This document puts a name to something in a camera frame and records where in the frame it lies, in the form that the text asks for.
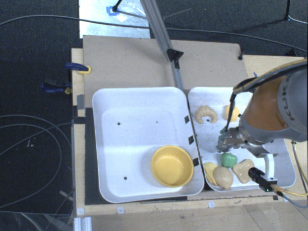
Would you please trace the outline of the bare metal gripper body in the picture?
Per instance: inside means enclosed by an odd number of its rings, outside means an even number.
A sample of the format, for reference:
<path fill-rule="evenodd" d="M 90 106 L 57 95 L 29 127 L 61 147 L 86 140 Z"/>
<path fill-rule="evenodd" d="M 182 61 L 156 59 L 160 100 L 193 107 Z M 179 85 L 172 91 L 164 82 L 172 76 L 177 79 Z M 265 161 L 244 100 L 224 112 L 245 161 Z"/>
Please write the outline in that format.
<path fill-rule="evenodd" d="M 240 127 L 223 128 L 218 137 L 217 151 L 227 152 L 231 148 L 246 147 L 248 140 L 242 134 Z"/>

